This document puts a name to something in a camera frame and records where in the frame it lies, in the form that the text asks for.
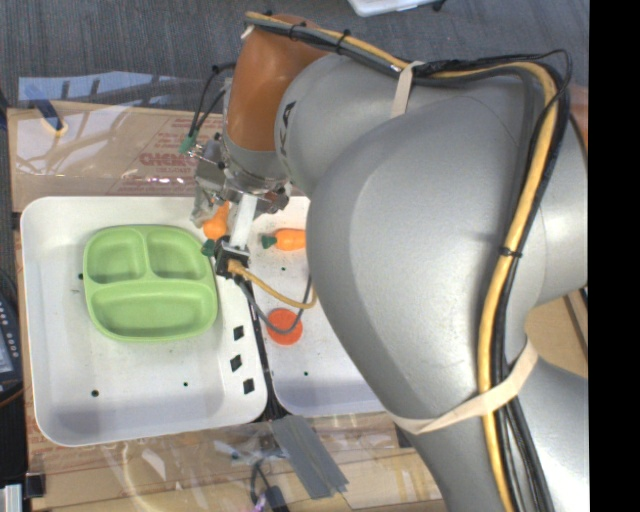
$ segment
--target rubber band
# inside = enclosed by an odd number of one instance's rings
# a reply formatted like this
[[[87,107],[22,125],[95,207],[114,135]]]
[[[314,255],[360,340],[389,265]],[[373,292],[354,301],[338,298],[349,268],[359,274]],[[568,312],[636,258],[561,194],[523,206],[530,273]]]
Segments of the rubber band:
[[[291,41],[293,41],[294,43],[296,41],[298,41],[297,37],[296,38],[293,37],[293,30],[296,27],[306,27],[306,26],[307,26],[307,22],[306,21],[301,21],[300,23],[297,23],[295,25],[291,25],[291,27],[289,28],[289,39],[291,39]]]
[[[351,30],[349,30],[348,28],[344,30],[344,32],[342,33],[342,37],[340,37],[340,39],[338,39],[338,42],[336,43],[336,53],[338,55],[342,55],[342,53],[340,53],[340,50],[342,50],[342,41],[344,41],[344,38],[347,36],[351,35]]]
[[[420,62],[419,60],[413,61],[400,72],[396,95],[393,98],[393,105],[391,105],[391,119],[398,117],[407,111],[409,94],[411,94],[411,82],[413,81],[413,68],[421,66],[422,64],[424,64],[424,62]]]
[[[508,247],[500,247],[500,249],[498,249],[498,252],[500,253],[500,256],[512,256],[514,258],[522,258],[523,256],[521,252],[512,251]]]
[[[434,432],[470,418],[487,416],[518,395],[537,362],[538,352],[536,352],[531,341],[527,341],[509,376],[490,390],[463,402],[435,419],[414,420],[402,418],[390,412],[389,416],[401,429],[416,436]]]

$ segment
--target green plate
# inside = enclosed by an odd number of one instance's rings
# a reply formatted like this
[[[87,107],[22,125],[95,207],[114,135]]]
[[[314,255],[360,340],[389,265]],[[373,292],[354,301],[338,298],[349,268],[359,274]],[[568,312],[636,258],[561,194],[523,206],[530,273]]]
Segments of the green plate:
[[[83,278],[96,327],[122,341],[177,340],[203,333],[218,314],[209,259],[188,231],[115,226],[85,246]]]

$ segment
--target red circle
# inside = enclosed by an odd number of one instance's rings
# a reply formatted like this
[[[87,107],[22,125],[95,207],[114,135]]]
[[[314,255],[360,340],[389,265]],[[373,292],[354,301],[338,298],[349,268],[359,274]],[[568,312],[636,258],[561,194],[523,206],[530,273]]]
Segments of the red circle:
[[[286,330],[293,325],[293,322],[296,320],[296,316],[297,315],[293,311],[278,308],[269,313],[268,319],[269,322],[278,329]],[[278,345],[293,345],[302,336],[302,321],[298,322],[293,331],[289,334],[279,334],[269,326],[267,326],[267,332],[269,333],[269,336],[271,336],[271,339]]]

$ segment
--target gray floor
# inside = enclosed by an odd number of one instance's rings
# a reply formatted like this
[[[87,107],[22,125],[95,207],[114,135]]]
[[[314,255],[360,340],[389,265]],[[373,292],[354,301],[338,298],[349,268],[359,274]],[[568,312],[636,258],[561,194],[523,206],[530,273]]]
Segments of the gray floor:
[[[20,77],[127,71],[184,78],[175,108],[193,110],[213,63],[235,60],[247,10],[291,13],[411,60],[566,49],[588,86],[588,0],[448,0],[361,18],[347,0],[2,0],[0,86]],[[7,134],[0,132],[0,268],[14,272]],[[7,293],[7,284],[1,290]]]

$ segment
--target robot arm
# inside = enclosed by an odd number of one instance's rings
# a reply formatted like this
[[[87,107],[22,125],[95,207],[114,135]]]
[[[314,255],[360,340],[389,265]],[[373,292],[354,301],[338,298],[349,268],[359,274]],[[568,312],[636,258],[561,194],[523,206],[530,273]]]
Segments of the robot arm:
[[[293,184],[323,309],[391,413],[436,418],[497,385],[530,309],[587,282],[566,82],[537,58],[431,63],[391,119],[408,63],[298,18],[248,21],[209,194],[239,205],[227,249]],[[493,414],[408,436],[451,512],[586,510],[587,395],[539,360]]]

